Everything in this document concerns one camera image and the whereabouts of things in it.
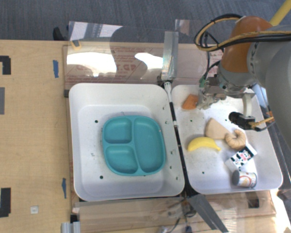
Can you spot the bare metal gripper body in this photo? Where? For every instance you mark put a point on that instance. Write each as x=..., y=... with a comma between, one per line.
x=214, y=88

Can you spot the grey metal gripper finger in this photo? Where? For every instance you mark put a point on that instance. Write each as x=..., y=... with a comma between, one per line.
x=209, y=105
x=200, y=102

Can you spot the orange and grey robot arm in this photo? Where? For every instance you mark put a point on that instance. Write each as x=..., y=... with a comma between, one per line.
x=269, y=64

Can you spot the orange toy biscuit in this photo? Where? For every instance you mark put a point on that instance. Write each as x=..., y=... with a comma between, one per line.
x=189, y=103

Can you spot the beige toy pizza slice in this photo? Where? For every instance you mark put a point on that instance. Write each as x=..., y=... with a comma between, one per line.
x=215, y=130

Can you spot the yellow banana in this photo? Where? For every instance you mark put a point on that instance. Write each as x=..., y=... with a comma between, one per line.
x=201, y=143

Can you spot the tan toy croissant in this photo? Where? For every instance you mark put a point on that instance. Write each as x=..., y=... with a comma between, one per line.
x=237, y=139

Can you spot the white cow print carton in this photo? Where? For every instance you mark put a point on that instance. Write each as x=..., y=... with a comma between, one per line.
x=242, y=157

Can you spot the white plastic tray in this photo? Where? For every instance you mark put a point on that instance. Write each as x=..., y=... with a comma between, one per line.
x=87, y=142
x=208, y=171

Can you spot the blue divided plate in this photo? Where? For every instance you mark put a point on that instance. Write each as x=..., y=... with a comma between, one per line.
x=148, y=144

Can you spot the small white and orange can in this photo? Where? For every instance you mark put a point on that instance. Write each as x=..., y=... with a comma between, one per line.
x=246, y=179

